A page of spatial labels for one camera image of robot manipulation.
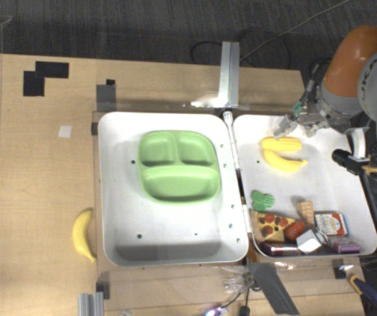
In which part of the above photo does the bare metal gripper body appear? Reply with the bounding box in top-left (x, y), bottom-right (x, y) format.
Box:
top-left (295, 110), bottom-right (333, 130)

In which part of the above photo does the yellow banana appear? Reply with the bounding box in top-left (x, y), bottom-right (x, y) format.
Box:
top-left (72, 209), bottom-right (97, 264)
top-left (263, 148), bottom-right (309, 174)

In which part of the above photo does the white plastic tray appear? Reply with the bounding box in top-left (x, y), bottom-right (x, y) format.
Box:
top-left (232, 114), bottom-right (377, 259)
top-left (97, 111), bottom-right (251, 269)

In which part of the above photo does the green broccoli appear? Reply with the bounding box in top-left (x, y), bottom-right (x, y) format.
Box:
top-left (251, 190), bottom-right (276, 211)

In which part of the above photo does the white red and blue carton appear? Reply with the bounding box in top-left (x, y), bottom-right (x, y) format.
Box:
top-left (313, 211), bottom-right (349, 237)

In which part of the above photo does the pizza slice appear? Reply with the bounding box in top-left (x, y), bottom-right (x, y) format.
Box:
top-left (256, 211), bottom-right (296, 244)

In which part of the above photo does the red sausage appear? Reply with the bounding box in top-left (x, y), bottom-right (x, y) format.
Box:
top-left (284, 221), bottom-right (307, 242)

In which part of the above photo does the white and grey carton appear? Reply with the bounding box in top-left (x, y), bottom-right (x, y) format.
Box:
top-left (295, 228), bottom-right (324, 255)

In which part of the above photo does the green divided plate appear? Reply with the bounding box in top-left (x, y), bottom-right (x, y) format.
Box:
top-left (137, 130), bottom-right (223, 205)

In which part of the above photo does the purple packet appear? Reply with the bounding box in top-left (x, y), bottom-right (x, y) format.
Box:
top-left (327, 236), bottom-right (361, 255)

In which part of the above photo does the black cylinder on white bracket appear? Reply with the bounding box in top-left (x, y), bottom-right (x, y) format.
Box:
top-left (331, 126), bottom-right (372, 174)

